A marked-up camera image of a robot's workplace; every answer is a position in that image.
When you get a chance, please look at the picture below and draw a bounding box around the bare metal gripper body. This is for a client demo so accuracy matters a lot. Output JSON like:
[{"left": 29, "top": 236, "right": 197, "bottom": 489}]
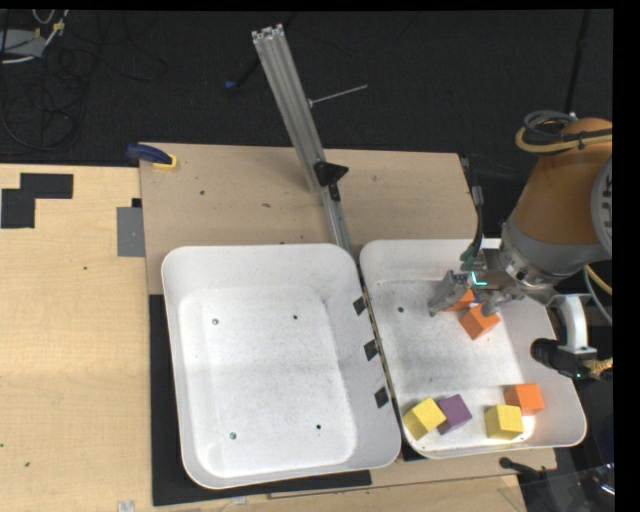
[{"left": 466, "top": 248, "right": 562, "bottom": 304}]

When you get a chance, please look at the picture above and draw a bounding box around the orange cube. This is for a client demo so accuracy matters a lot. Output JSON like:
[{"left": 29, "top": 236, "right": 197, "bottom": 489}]
[
  {"left": 503, "top": 382, "right": 546, "bottom": 417},
  {"left": 443, "top": 288, "right": 477, "bottom": 313},
  {"left": 459, "top": 302, "right": 502, "bottom": 342}
]

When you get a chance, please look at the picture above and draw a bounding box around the white plastic tray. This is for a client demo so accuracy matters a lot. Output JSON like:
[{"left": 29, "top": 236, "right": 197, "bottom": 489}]
[
  {"left": 160, "top": 242, "right": 403, "bottom": 491},
  {"left": 358, "top": 238, "right": 588, "bottom": 461}
]

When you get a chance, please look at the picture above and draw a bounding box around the purple cube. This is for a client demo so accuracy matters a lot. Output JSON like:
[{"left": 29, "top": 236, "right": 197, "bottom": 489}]
[{"left": 435, "top": 393, "right": 474, "bottom": 436}]

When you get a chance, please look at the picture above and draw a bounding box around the yellow cube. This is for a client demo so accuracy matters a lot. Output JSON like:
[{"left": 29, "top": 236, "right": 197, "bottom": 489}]
[
  {"left": 483, "top": 403, "right": 525, "bottom": 443},
  {"left": 401, "top": 396, "right": 447, "bottom": 442}
]

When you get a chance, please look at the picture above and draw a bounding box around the pale wood board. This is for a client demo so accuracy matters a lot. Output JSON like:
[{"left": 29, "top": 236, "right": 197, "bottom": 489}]
[{"left": 137, "top": 142, "right": 559, "bottom": 503}]

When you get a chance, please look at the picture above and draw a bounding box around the black cylinder on white bracket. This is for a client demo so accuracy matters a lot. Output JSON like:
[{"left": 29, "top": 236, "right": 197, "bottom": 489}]
[{"left": 530, "top": 293, "right": 599, "bottom": 380}]

